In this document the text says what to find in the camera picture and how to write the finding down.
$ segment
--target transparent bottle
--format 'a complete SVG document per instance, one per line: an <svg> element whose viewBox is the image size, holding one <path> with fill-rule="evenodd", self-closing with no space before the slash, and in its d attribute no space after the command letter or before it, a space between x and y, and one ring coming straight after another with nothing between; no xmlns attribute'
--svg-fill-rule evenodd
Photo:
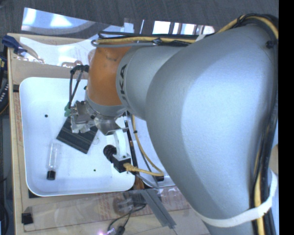
<svg viewBox="0 0 294 235"><path fill-rule="evenodd" d="M60 153L61 144L52 143L50 148L49 160L48 160L48 172L47 179L55 180L55 174L57 166L59 164L59 153Z"/></svg>

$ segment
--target robotic arm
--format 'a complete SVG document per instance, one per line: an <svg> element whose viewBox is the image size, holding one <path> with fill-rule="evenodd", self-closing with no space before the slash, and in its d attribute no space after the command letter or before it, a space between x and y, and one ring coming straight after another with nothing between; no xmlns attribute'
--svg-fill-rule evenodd
<svg viewBox="0 0 294 235"><path fill-rule="evenodd" d="M186 47L99 44L72 130L119 130L144 119L164 168L193 209L228 219L268 198L277 124L277 29L245 15ZM272 213L212 235L275 234Z"/></svg>

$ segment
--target zip tie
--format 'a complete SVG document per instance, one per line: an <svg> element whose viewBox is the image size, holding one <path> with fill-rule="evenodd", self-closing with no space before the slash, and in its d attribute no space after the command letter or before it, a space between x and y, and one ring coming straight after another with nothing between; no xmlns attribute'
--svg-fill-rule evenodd
<svg viewBox="0 0 294 235"><path fill-rule="evenodd" d="M222 228L238 226L243 223L246 223L246 222L249 222L249 221L252 221L252 220L255 220L255 219L262 217L272 207L272 198L275 195L275 192L277 189L277 184L278 184L276 175L273 173L272 170L270 170L270 171L272 174L271 185L270 185L270 194L269 194L268 199L264 203L262 203L260 206L249 209L249 210L247 210L237 216L234 216L234 217L231 217L228 219L213 219L213 218L205 217L198 212L197 212L197 214L202 219L202 221L204 221L205 223L212 225L212 226L215 226L215 227L222 227Z"/></svg>

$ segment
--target clear tape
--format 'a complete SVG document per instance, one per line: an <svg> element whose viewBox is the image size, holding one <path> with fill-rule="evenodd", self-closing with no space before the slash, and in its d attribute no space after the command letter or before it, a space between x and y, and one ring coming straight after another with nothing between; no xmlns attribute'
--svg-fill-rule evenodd
<svg viewBox="0 0 294 235"><path fill-rule="evenodd" d="M249 210L247 210L237 216L234 216L232 218L227 218L227 219L213 219L213 218L205 217L205 216L201 215L200 213L197 213L197 214L202 219L202 221L204 221L205 223L212 225L212 226L215 226L215 227L221 227L221 228L238 226L243 223L246 223L246 222L249 222L249 221L252 221L252 220L255 220L255 219L262 217L272 207L272 199L275 195L277 185L278 185L276 175L273 173L272 170L270 170L270 171L272 174L272 179L271 179L269 197L260 206L249 209Z"/></svg>

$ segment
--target white tray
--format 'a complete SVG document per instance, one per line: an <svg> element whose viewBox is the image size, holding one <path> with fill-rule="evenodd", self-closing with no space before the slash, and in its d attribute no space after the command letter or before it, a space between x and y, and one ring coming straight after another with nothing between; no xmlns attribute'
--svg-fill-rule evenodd
<svg viewBox="0 0 294 235"><path fill-rule="evenodd" d="M87 80L81 80L74 100L83 100ZM38 196L57 196L130 189L135 177L118 173L103 154L107 144L115 145L113 135L97 132L87 154L56 139L66 117L69 79L30 77L20 84L25 173L28 188ZM122 118L119 126L124 127ZM56 179L46 179L50 144L61 144Z"/></svg>

